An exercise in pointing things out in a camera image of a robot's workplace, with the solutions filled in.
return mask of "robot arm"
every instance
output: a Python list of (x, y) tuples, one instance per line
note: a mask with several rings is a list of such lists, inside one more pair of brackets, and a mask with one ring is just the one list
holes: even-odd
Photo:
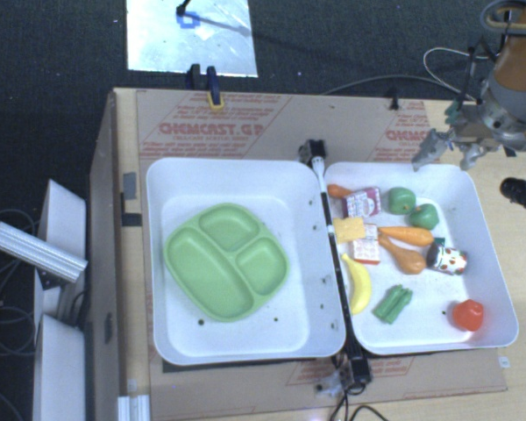
[[(496, 16), (522, 8), (514, 23)], [(503, 146), (507, 152), (526, 152), (526, 4), (519, 0), (493, 2), (481, 15), (489, 30), (508, 35), (490, 76), (485, 80), (481, 98), (475, 105), (454, 102), (446, 111), (447, 132), (432, 130), (421, 144), (412, 163), (415, 171), (439, 158), (447, 147), (456, 146), (464, 158), (460, 167), (467, 170), (486, 153)], [(470, 58), (475, 55), (470, 51)], [(508, 178), (501, 185), (504, 196), (526, 207), (526, 182)]]

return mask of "black carpet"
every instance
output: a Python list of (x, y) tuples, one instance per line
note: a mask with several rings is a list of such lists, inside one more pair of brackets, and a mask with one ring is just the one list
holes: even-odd
[[(259, 78), (222, 78), (221, 88), (318, 94), (376, 75), (426, 77), (423, 53), (434, 46), (466, 49), (471, 35), (482, 34), (479, 14), (492, 1), (248, 0)], [(0, 0), (0, 210), (39, 218), (48, 179), (86, 196), (113, 87), (184, 88), (183, 75), (126, 69), (125, 13), (125, 0)], [(500, 38), (487, 39), (497, 50)], [(463, 57), (436, 53), (430, 64), (446, 81), (462, 82)], [(341, 93), (384, 96), (394, 86), (401, 97), (453, 98), (403, 80)], [(472, 92), (478, 90), (474, 82)], [(31, 269), (20, 268), (2, 297), (31, 310)], [(27, 334), (19, 326), (2, 329), (17, 345)], [(31, 419), (31, 358), (0, 357), (0, 392)], [(0, 400), (0, 421), (10, 419), (16, 418)]]

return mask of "toy carrot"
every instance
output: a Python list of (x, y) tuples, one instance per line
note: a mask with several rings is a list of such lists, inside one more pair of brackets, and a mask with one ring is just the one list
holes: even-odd
[(414, 226), (385, 226), (379, 227), (378, 231), (415, 246), (428, 246), (435, 241), (428, 229)]
[(337, 184), (330, 184), (327, 186), (327, 194), (331, 198), (345, 198), (350, 195), (352, 190), (346, 189), (345, 187), (338, 186)]

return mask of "toy banana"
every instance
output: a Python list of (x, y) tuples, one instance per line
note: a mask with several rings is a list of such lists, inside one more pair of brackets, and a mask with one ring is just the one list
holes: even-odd
[(347, 264), (352, 279), (351, 314), (356, 315), (365, 309), (372, 296), (372, 283), (368, 270), (360, 262), (351, 259), (346, 253), (341, 259)]

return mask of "green divided plate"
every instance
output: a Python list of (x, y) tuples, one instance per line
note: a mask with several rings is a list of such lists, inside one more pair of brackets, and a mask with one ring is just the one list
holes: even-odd
[(179, 226), (164, 245), (174, 279), (207, 315), (237, 321), (255, 312), (286, 281), (288, 257), (248, 209), (219, 204)]

